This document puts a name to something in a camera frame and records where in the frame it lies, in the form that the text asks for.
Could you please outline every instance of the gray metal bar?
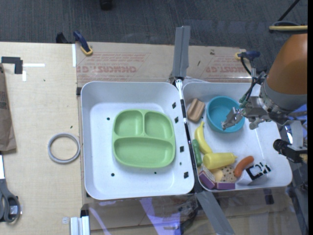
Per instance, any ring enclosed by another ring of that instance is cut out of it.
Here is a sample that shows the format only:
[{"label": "gray metal bar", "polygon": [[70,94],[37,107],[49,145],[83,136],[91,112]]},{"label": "gray metal bar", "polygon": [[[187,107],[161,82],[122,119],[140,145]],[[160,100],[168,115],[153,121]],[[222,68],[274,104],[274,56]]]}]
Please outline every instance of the gray metal bar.
[{"label": "gray metal bar", "polygon": [[89,217],[71,217],[69,223],[70,235],[90,235]]},{"label": "gray metal bar", "polygon": [[235,234],[212,192],[201,191],[196,197],[217,235]]},{"label": "gray metal bar", "polygon": [[176,28],[172,77],[186,77],[189,67],[190,26]]}]

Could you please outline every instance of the blue clamp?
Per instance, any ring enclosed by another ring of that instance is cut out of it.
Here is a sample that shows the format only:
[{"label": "blue clamp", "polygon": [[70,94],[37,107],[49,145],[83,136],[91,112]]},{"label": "blue clamp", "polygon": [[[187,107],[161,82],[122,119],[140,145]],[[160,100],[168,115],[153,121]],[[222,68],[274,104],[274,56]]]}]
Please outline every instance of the blue clamp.
[{"label": "blue clamp", "polygon": [[83,35],[78,30],[74,31],[73,35],[75,37],[75,40],[81,43],[80,49],[83,51],[83,53],[86,56],[90,56],[92,54],[92,49],[87,44],[87,41],[84,39]]},{"label": "blue clamp", "polygon": [[255,50],[236,53],[236,57],[238,57],[239,59],[241,57],[244,57],[244,58],[248,59],[249,61],[253,61],[254,58],[259,57],[260,55],[261,55],[261,53],[259,51],[255,51]]}]

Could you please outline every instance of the tape roll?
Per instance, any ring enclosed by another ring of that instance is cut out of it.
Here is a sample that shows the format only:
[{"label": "tape roll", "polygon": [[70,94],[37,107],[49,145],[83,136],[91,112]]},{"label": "tape roll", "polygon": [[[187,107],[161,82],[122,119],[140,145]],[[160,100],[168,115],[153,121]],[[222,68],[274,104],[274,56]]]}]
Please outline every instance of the tape roll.
[{"label": "tape roll", "polygon": [[[70,138],[72,139],[75,143],[76,143],[76,146],[77,146],[77,151],[75,153],[75,155],[73,157],[71,157],[70,159],[58,159],[57,157],[55,157],[52,152],[51,152],[51,146],[52,146],[52,143],[58,139],[58,138]],[[75,137],[73,134],[71,133],[66,133],[66,132],[62,132],[62,133],[58,133],[56,135],[54,135],[50,140],[49,140],[49,143],[48,143],[48,155],[49,157],[56,163],[59,163],[59,164],[68,164],[72,161],[74,161],[78,156],[79,156],[79,153],[80,153],[80,144],[79,144],[79,140],[77,137]]]}]

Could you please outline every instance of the blue bowl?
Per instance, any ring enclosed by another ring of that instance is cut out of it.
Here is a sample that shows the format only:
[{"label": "blue bowl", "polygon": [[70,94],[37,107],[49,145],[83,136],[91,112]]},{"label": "blue bowl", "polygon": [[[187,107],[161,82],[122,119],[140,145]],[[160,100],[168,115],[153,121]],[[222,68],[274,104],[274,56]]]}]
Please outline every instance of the blue bowl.
[{"label": "blue bowl", "polygon": [[239,131],[243,127],[245,123],[244,117],[234,126],[225,130],[222,129],[222,122],[226,120],[228,113],[233,107],[239,109],[239,103],[228,96],[217,96],[209,101],[206,108],[206,118],[212,130],[220,133],[232,133]]}]

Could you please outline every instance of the black bracket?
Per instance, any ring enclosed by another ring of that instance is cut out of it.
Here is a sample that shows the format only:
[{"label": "black bracket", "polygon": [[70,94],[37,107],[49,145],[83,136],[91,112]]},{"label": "black bracket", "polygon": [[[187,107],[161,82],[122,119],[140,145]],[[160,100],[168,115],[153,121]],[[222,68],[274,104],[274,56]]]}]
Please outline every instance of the black bracket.
[{"label": "black bracket", "polygon": [[57,37],[55,38],[55,41],[57,44],[71,44],[71,42],[69,42],[65,36],[63,35],[62,32],[59,32],[57,34]]},{"label": "black bracket", "polygon": [[19,57],[2,57],[1,62],[3,64],[15,64],[14,73],[23,73],[23,60],[21,60]]},{"label": "black bracket", "polygon": [[76,95],[80,96],[80,92],[82,91],[82,87],[77,87],[76,89]]}]

